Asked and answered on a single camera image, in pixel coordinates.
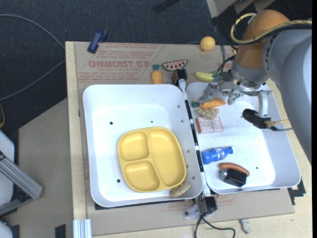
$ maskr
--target orange carrot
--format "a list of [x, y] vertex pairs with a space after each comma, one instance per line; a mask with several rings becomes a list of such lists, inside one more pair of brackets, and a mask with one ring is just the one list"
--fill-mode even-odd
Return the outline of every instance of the orange carrot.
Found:
[[154, 64], [153, 68], [154, 68], [154, 71], [151, 74], [152, 83], [153, 84], [162, 84], [163, 83], [163, 76], [162, 76], [162, 73], [160, 71], [158, 71], [159, 65]]
[[225, 105], [226, 102], [217, 98], [213, 98], [210, 101], [206, 101], [205, 103], [193, 102], [193, 108], [201, 107], [202, 109], [213, 109], [222, 105]]

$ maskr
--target blue bottle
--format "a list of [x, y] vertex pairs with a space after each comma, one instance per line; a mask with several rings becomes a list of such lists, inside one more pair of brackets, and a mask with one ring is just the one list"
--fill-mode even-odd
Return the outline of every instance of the blue bottle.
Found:
[[223, 160], [228, 154], [233, 154], [233, 147], [215, 147], [202, 151], [203, 164]]

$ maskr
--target watermelon slice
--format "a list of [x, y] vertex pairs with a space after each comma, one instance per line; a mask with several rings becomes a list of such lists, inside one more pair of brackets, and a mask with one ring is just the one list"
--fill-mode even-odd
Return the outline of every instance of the watermelon slice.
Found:
[[167, 71], [175, 71], [176, 69], [183, 69], [188, 60], [177, 60], [163, 63], [163, 68]]

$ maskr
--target divided yellow plate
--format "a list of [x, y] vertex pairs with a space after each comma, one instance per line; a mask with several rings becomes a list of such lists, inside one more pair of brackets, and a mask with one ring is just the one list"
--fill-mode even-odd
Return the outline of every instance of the divided yellow plate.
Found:
[[183, 152], [175, 134], [164, 127], [148, 127], [122, 135], [118, 156], [128, 185], [153, 192], [180, 185], [186, 177]]

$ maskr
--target brown sausage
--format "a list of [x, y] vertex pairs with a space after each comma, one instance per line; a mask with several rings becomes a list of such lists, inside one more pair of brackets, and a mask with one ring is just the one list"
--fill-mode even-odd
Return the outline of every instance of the brown sausage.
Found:
[[244, 167], [235, 164], [235, 163], [231, 163], [231, 162], [223, 162], [220, 164], [220, 169], [235, 169], [237, 171], [243, 172], [247, 174], [247, 177], [250, 175], [250, 172], [248, 170], [246, 170]]

